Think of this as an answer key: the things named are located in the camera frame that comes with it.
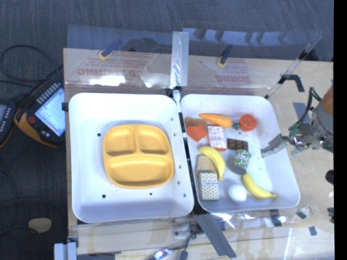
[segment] yellow banana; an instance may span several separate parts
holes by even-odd
[[[201,146],[198,150],[200,151],[200,153],[212,160],[213,164],[215,164],[217,169],[218,180],[222,180],[223,173],[226,169],[226,163],[224,162],[221,153],[211,146]]]
[[[254,195],[258,199],[267,199],[267,198],[276,198],[277,194],[272,194],[263,188],[259,187],[253,180],[253,178],[250,176],[248,172],[246,172],[242,176],[242,181],[246,189]]]

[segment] red and white box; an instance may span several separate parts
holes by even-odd
[[[227,150],[227,142],[222,126],[207,126],[208,141],[210,146],[218,151]]]

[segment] white egg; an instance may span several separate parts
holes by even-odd
[[[247,199],[247,190],[241,184],[232,184],[228,190],[229,197],[233,202],[241,204]]]

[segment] divided yellow dish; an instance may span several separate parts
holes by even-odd
[[[162,186],[174,175],[174,158],[166,134],[156,126],[112,127],[104,137],[104,165],[110,181],[124,188]]]

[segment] can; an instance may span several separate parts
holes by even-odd
[[[247,171],[247,166],[250,158],[250,153],[244,149],[236,150],[235,157],[230,167],[231,171],[236,174],[243,175]]]

